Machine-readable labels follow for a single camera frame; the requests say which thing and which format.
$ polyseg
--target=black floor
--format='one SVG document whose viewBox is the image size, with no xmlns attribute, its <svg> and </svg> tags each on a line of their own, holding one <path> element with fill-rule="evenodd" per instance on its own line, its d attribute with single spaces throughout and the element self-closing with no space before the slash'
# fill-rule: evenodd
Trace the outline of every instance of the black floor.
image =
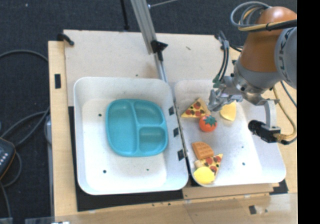
<svg viewBox="0 0 320 224">
<path fill-rule="evenodd" d="M 138 25 L 129 0 L 124 0 L 129 31 Z M 147 0 L 155 4 L 166 0 Z M 230 12 L 250 0 L 179 0 L 154 7 L 151 15 L 156 32 L 217 34 L 222 30 L 233 44 L 242 45 L 246 34 L 230 23 Z M 256 0 L 281 5 L 297 12 L 297 0 Z M 48 64 L 26 51 L 48 55 L 48 40 L 64 29 L 124 30 L 120 0 L 0 0 L 0 136 L 20 119 L 45 111 L 49 105 Z M 23 122 L 5 139 L 18 144 L 41 116 Z M 19 179 L 5 188 L 15 224 L 27 218 L 50 216 L 49 173 L 44 122 L 17 147 L 22 159 Z M 19 171 L 16 158 L 3 184 Z M 8 216 L 0 190 L 0 219 Z"/>
</svg>

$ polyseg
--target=tomato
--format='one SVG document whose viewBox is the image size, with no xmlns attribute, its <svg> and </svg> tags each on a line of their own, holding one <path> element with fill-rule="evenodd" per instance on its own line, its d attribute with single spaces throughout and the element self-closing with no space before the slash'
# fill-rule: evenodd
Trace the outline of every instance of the tomato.
<svg viewBox="0 0 320 224">
<path fill-rule="evenodd" d="M 212 132 L 217 127 L 217 121 L 213 116 L 205 115 L 200 118 L 199 127 L 204 132 Z"/>
</svg>

